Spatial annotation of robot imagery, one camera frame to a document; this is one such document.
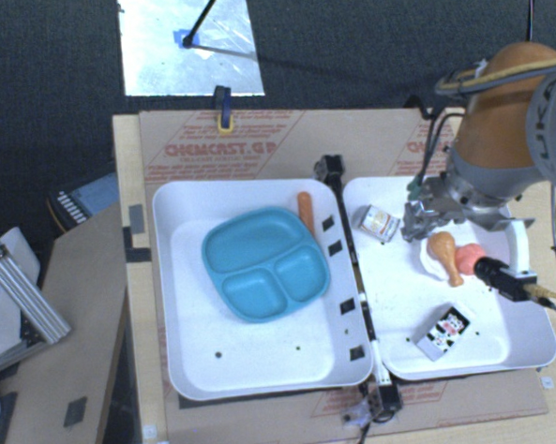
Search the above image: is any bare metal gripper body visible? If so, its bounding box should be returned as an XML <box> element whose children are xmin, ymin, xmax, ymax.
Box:
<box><xmin>415</xmin><ymin>169</ymin><xmax>513</xmax><ymax>230</ymax></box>

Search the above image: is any orange chicken drumstick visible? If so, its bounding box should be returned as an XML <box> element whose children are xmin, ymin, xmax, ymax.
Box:
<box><xmin>426</xmin><ymin>229</ymin><xmax>466</xmax><ymax>289</ymax></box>

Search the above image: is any white toy food piece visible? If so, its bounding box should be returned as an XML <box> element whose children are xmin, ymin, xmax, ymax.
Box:
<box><xmin>416</xmin><ymin>238</ymin><xmax>452</xmax><ymax>282</ymax></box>

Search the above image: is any small white can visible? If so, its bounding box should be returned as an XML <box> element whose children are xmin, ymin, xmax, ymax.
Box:
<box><xmin>352</xmin><ymin>202</ymin><xmax>403</xmax><ymax>246</ymax></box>

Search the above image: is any pink toy food piece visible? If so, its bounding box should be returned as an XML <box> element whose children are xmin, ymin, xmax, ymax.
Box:
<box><xmin>453</xmin><ymin>242</ymin><xmax>489</xmax><ymax>279</ymax></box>

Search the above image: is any thin black and white rod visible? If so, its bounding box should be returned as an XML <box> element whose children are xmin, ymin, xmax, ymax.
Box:
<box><xmin>325</xmin><ymin>172</ymin><xmax>388</xmax><ymax>388</ymax></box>

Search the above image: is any white plastic tray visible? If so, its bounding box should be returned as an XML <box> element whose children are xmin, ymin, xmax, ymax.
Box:
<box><xmin>340</xmin><ymin>165</ymin><xmax>556</xmax><ymax>385</ymax></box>
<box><xmin>151</xmin><ymin>169</ymin><xmax>377</xmax><ymax>405</ymax></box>

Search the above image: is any small white printed carton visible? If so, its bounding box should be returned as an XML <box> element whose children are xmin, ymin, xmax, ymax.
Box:
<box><xmin>413</xmin><ymin>301</ymin><xmax>480</xmax><ymax>363</ymax></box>

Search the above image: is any blue divided plate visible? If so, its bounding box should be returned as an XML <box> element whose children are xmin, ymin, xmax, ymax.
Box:
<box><xmin>199</xmin><ymin>202</ymin><xmax>334</xmax><ymax>327</ymax></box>

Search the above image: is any brown cardboard board red print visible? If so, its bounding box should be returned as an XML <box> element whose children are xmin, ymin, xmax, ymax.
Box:
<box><xmin>138</xmin><ymin>86</ymin><xmax>553</xmax><ymax>444</ymax></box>

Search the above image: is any black cylinder on white bracket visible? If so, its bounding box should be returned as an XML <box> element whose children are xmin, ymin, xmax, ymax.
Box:
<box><xmin>470</xmin><ymin>215</ymin><xmax>542</xmax><ymax>305</ymax></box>

